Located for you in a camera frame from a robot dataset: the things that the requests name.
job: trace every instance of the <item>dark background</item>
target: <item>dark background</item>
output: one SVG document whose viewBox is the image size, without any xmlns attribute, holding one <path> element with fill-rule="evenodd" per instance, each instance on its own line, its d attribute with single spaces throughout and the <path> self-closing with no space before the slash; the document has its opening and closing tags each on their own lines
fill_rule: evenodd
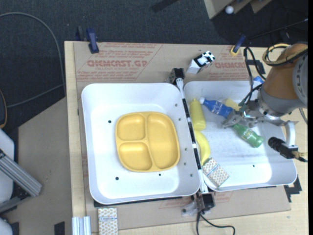
<svg viewBox="0 0 313 235">
<path fill-rule="evenodd" d="M 308 0 L 273 0 L 254 14 L 248 4 L 235 15 L 209 19 L 203 0 L 0 0 L 0 14 L 22 12 L 42 20 L 54 33 L 64 63 L 64 41 L 75 41 L 77 26 L 93 27 L 104 42 L 234 45 L 247 37 L 300 22 Z M 308 41 L 308 23 L 246 41 L 252 47 Z M 0 90 L 8 105 L 9 133 L 62 99 L 57 46 L 48 29 L 25 15 L 0 16 Z M 12 106 L 52 88 L 30 102 Z"/>
</svg>

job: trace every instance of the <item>yellow plate compartment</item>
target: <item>yellow plate compartment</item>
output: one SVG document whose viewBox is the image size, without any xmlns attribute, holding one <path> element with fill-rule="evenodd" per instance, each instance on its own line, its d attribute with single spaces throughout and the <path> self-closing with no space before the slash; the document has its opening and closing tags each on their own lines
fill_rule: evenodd
<svg viewBox="0 0 313 235">
<path fill-rule="evenodd" d="M 118 157 L 125 168 L 136 172 L 163 171 L 180 157 L 172 120 L 159 112 L 136 112 L 121 116 L 115 126 Z"/>
</svg>

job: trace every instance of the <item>plastic bottle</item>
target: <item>plastic bottle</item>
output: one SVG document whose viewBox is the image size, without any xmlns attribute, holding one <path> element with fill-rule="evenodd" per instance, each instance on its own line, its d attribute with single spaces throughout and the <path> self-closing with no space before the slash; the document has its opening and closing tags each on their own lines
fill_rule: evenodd
<svg viewBox="0 0 313 235">
<path fill-rule="evenodd" d="M 206 100 L 204 97 L 200 97 L 200 104 L 205 105 L 211 112 L 221 115 L 227 118 L 229 113 L 233 111 L 233 108 L 224 105 L 223 103 L 216 100 Z"/>
<path fill-rule="evenodd" d="M 194 98 L 194 100 L 190 103 L 189 108 L 192 127 L 194 128 L 194 130 L 204 130 L 206 127 L 206 123 L 200 102 Z"/>
<path fill-rule="evenodd" d="M 257 148 L 263 143 L 263 137 L 259 136 L 248 127 L 240 124 L 235 124 L 232 127 L 243 140 L 247 141 L 253 147 Z"/>
</svg>

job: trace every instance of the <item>yellow banana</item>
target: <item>yellow banana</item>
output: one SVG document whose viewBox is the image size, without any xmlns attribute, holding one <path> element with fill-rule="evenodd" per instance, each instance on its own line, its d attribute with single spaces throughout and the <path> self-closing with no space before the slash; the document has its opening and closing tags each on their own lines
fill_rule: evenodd
<svg viewBox="0 0 313 235">
<path fill-rule="evenodd" d="M 207 141 L 205 135 L 203 135 L 200 131 L 194 131 L 196 142 L 198 143 L 200 147 L 200 157 L 201 157 L 201 165 L 204 164 L 204 162 L 210 157 L 211 155 L 211 149 L 209 142 Z"/>
</svg>

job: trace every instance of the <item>cardboard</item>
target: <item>cardboard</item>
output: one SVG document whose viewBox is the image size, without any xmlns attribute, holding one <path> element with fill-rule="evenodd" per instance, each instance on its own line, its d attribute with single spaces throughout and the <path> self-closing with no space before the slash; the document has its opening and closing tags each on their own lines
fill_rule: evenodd
<svg viewBox="0 0 313 235">
<path fill-rule="evenodd" d="M 186 73 L 184 82 L 247 80 L 248 74 L 241 52 L 229 54 L 231 46 L 98 43 L 99 53 L 91 54 L 88 42 L 74 42 L 78 112 L 80 121 L 83 176 L 87 215 L 91 230 L 98 232 L 98 212 L 89 191 L 88 160 L 81 92 L 90 83 L 164 82 L 173 68 L 184 68 L 208 49 L 215 62 L 198 74 Z M 206 214 L 209 219 L 290 210 L 283 186 L 213 192 L 216 206 Z M 181 208 L 191 197 L 127 203 L 117 208 L 118 228 L 129 229 L 195 221 L 183 216 Z"/>
</svg>

